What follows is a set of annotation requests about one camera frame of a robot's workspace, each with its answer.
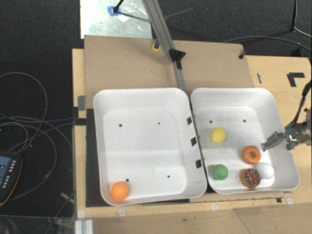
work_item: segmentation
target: white tray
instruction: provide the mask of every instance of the white tray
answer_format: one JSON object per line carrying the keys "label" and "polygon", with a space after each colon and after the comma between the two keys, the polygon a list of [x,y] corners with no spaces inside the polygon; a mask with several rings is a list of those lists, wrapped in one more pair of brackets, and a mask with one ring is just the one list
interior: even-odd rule
{"label": "white tray", "polygon": [[[273,132],[284,132],[275,100],[269,91],[260,88],[199,88],[192,92],[191,102],[208,182],[216,192],[232,194],[298,186],[298,170],[292,153],[286,149],[286,141],[265,152],[261,149],[261,143],[266,142]],[[224,142],[211,141],[210,132],[215,127],[226,130]],[[275,170],[273,178],[262,179],[255,189],[248,189],[240,180],[243,169],[255,168],[241,158],[241,151],[249,145],[260,150],[260,162],[272,165]],[[212,178],[211,168],[216,164],[228,168],[225,180]]]}
{"label": "white tray", "polygon": [[[182,90],[103,90],[94,98],[94,111],[101,194],[107,203],[174,200],[206,191],[190,102]],[[115,201],[112,185],[127,180],[129,196]]]}

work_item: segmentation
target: yellow ball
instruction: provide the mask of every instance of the yellow ball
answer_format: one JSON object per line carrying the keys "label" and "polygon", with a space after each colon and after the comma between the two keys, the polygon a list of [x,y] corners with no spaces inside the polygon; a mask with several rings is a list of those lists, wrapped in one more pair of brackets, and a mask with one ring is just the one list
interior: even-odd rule
{"label": "yellow ball", "polygon": [[212,142],[221,143],[226,138],[226,131],[222,127],[216,127],[211,131],[210,138]]}

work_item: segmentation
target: cardboard sheet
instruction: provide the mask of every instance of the cardboard sheet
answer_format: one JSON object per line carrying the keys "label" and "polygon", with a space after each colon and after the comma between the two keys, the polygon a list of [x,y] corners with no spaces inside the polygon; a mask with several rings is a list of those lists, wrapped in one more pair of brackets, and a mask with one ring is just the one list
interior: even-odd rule
{"label": "cardboard sheet", "polygon": [[[86,106],[104,89],[177,87],[174,67],[152,39],[85,36]],[[182,70],[190,94],[198,87],[246,88],[253,82],[240,44],[174,41],[186,52]]]}

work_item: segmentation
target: orange donut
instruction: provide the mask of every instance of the orange donut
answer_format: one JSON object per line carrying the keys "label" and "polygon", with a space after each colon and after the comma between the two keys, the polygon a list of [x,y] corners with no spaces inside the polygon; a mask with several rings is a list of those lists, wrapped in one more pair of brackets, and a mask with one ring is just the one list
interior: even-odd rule
{"label": "orange donut", "polygon": [[261,154],[255,146],[246,146],[242,151],[242,158],[247,164],[256,164],[261,159]]}
{"label": "orange donut", "polygon": [[255,188],[260,184],[260,174],[254,169],[245,169],[241,176],[242,184],[249,188]]}

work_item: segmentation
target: sprinkled donut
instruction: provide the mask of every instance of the sprinkled donut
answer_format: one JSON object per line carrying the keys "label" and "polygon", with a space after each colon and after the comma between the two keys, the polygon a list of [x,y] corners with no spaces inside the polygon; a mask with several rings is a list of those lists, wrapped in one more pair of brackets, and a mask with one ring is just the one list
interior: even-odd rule
{"label": "sprinkled donut", "polygon": [[260,174],[255,169],[245,169],[242,173],[241,180],[244,186],[255,188],[260,184]]}

